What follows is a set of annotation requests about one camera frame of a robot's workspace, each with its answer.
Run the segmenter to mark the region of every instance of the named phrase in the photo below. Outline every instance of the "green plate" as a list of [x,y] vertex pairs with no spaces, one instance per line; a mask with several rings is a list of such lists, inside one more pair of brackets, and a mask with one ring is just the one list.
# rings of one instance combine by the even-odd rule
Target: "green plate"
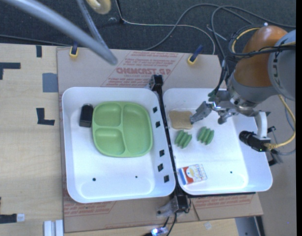
[[92,131],[96,148],[107,156],[143,156],[153,145],[149,113],[132,102],[109,101],[97,105]]

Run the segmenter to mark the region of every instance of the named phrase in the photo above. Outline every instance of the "cardboard box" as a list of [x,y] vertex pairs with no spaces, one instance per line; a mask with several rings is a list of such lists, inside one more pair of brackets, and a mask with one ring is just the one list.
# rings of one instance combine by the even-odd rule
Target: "cardboard box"
[[[166,217],[158,208],[170,197],[81,204],[71,199],[66,187],[65,151],[61,97],[71,87],[148,87],[151,76],[163,76],[163,91],[169,88],[214,88],[219,82],[217,56],[199,55],[189,65],[190,54],[112,50],[118,65],[112,66],[88,49],[80,48],[76,58],[69,48],[58,48],[58,93],[62,157],[64,229],[66,233],[111,228],[162,225]],[[189,213],[180,213],[177,223],[262,215],[258,195],[223,195],[191,198]]]

